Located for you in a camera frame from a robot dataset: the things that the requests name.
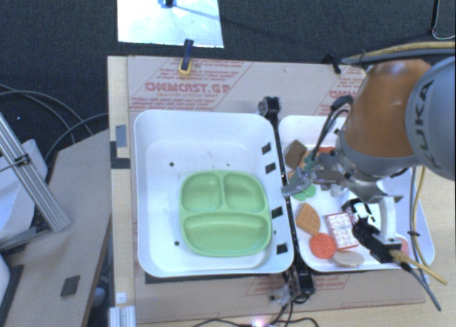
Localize white plastic tray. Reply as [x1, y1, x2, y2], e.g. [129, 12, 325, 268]
[133, 108, 296, 279]
[278, 115, 436, 274]

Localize green divided plate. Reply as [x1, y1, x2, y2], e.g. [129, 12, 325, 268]
[178, 170, 273, 258]

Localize orange waffle piece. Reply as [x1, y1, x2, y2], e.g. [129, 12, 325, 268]
[295, 202, 322, 237]

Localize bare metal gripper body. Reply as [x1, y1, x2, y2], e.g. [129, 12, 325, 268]
[312, 152, 379, 199]

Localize beige round biscuit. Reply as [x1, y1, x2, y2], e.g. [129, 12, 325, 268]
[332, 250, 366, 269]

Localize black cylinder on white bracket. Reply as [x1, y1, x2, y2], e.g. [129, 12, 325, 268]
[351, 194, 405, 264]

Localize thin black rod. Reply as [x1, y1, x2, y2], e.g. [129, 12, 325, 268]
[267, 110, 310, 279]

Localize green round slice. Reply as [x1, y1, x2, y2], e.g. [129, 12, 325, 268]
[291, 182, 318, 203]

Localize red and white carton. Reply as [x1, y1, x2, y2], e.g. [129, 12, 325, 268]
[324, 212, 361, 251]

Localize brown bread slice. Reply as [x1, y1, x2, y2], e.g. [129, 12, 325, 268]
[283, 139, 309, 170]

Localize brown cardboard board red print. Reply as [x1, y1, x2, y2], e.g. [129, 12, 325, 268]
[126, 55, 428, 323]

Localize orange round biscuit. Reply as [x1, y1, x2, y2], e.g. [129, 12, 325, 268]
[309, 232, 338, 260]

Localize pink round piece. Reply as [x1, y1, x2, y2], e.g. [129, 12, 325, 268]
[394, 235, 410, 254]

